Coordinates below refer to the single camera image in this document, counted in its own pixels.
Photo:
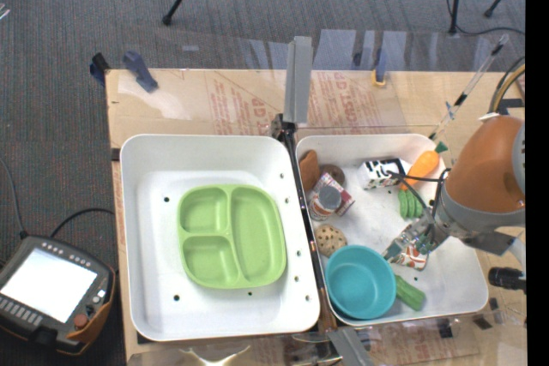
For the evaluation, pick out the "white and orange carton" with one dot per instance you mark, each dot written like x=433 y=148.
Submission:
x=414 y=259

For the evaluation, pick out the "red and white packet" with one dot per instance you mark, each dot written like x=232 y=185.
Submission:
x=345 y=199

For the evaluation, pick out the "brown spotted biscuit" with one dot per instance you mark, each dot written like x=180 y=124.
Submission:
x=330 y=239

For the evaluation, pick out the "green divided plate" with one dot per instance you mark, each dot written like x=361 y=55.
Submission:
x=257 y=227

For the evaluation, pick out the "brown cardboard board red print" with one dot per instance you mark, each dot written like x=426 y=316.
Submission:
x=240 y=107

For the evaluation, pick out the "green toy cucumber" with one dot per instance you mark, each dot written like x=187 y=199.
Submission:
x=411 y=294

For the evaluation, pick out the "white plastic tray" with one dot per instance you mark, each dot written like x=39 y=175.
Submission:
x=154 y=158
x=446 y=291

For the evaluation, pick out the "black cylinder on white bracket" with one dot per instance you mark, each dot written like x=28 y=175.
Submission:
x=506 y=277

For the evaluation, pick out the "brown toy bread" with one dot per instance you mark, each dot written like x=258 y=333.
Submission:
x=309 y=171

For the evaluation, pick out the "green pea pod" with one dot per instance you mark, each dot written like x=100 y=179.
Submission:
x=409 y=205

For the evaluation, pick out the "black and white carton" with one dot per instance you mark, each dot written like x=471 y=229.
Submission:
x=379 y=175

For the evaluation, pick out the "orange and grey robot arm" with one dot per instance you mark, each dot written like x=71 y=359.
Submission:
x=480 y=171

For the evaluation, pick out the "orange carrot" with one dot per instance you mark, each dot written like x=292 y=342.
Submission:
x=425 y=165

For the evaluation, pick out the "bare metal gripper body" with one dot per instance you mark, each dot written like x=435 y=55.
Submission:
x=418 y=233

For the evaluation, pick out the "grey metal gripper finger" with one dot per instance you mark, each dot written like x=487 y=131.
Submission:
x=392 y=251

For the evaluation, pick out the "blue bowl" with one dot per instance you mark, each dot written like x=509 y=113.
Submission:
x=360 y=283

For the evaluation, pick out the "brown doughnut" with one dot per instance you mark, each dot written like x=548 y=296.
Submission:
x=336 y=172

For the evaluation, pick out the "red and white can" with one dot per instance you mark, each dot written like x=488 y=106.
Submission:
x=322 y=205

